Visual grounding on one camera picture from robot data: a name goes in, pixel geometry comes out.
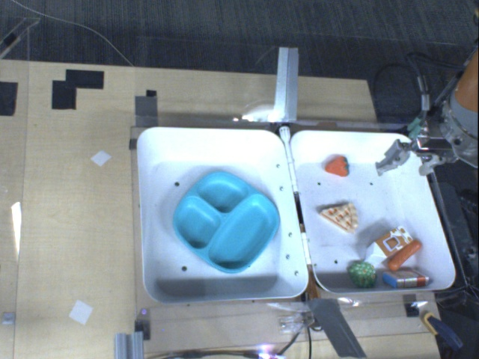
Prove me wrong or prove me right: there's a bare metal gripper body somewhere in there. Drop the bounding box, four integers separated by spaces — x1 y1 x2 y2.
410 120 479 166

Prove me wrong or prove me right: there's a white plastic tray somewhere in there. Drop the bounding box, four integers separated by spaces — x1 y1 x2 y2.
135 126 310 304
290 129 457 295

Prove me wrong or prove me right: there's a red toy strawberry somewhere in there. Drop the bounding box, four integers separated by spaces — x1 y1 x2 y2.
323 154 351 178

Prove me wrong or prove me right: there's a toy pizza slice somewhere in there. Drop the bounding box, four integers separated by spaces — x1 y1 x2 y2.
318 200 359 234

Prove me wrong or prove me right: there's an orange and white carton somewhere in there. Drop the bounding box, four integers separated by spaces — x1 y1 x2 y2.
373 225 414 259

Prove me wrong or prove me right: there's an orange toy sausage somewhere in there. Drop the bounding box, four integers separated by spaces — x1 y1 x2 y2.
386 239 423 273

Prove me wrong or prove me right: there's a thin black and white rod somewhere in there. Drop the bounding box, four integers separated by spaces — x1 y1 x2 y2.
278 125 312 276

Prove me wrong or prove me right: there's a blue and red packet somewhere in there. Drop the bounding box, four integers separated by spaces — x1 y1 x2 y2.
382 268 430 289

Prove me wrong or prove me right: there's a green toy broccoli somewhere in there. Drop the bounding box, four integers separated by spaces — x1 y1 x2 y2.
347 260 377 289

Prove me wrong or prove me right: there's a blue divided plate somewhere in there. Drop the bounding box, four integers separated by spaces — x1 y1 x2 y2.
171 170 281 275

